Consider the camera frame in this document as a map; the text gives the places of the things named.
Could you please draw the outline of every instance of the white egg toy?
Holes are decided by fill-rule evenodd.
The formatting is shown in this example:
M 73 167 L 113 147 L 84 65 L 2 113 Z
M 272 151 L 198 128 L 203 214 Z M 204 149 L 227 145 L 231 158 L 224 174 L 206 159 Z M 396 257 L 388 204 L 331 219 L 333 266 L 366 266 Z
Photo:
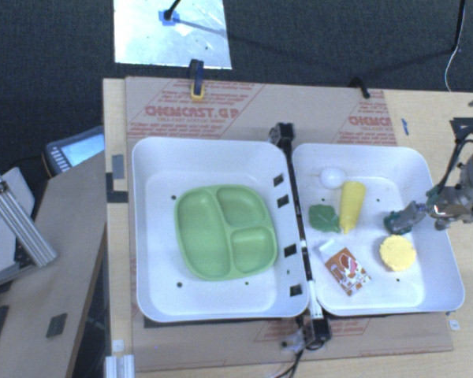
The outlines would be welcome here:
M 321 172 L 321 183 L 328 189 L 338 189 L 344 184 L 346 177 L 342 169 L 335 167 L 324 168 Z

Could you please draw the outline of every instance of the black fabric backdrop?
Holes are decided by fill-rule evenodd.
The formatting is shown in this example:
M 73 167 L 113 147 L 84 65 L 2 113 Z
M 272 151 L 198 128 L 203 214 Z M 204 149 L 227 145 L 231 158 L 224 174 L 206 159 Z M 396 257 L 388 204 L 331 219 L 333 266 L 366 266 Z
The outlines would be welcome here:
M 460 0 L 223 0 L 233 70 L 213 80 L 445 91 Z M 105 77 L 186 76 L 114 63 L 113 0 L 0 0 L 0 171 L 102 122 Z M 473 0 L 454 91 L 473 91 Z M 33 185 L 38 159 L 20 163 Z

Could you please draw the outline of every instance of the yellow toy food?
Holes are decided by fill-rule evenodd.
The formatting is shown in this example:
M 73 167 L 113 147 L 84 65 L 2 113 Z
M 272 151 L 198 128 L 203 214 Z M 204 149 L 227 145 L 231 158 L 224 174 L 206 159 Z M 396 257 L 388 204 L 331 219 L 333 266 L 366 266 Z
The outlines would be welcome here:
M 366 187 L 355 181 L 348 181 L 341 187 L 340 227 L 347 234 L 356 227 L 363 206 Z
M 394 272 L 402 272 L 412 266 L 416 255 L 412 243 L 401 235 L 391 235 L 380 246 L 382 261 Z

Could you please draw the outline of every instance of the yellow corn toy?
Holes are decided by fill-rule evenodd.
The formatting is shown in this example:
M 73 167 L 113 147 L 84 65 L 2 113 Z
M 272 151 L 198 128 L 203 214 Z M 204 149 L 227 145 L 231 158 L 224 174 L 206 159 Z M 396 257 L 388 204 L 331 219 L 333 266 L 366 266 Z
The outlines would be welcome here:
M 363 206 L 366 187 L 355 181 L 348 181 L 341 187 L 340 227 L 347 234 L 356 227 Z

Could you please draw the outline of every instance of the blue screen device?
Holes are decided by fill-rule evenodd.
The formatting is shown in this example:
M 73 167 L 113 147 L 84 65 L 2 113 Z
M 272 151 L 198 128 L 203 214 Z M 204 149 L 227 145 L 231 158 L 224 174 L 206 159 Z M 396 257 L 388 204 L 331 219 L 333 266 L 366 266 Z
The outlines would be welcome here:
M 43 156 L 51 175 L 72 167 L 105 150 L 103 126 L 47 144 Z

